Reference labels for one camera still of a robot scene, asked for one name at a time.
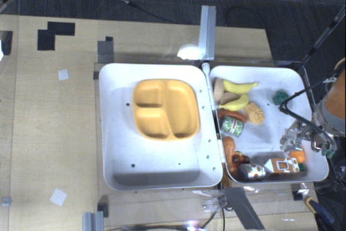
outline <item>can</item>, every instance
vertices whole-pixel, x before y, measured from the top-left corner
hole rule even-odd
[[[238,179],[240,181],[254,181],[265,178],[265,167],[261,164],[240,164],[238,167]]]
[[[235,118],[224,116],[221,125],[221,131],[239,137],[244,128],[244,122],[236,120]]]

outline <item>white paper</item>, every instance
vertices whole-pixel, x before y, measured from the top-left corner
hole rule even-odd
[[[62,206],[67,197],[67,193],[64,193],[62,190],[55,189],[53,192],[50,201],[56,205]]]
[[[59,70],[60,81],[67,80],[68,78],[69,78],[69,72],[67,71],[67,69]]]

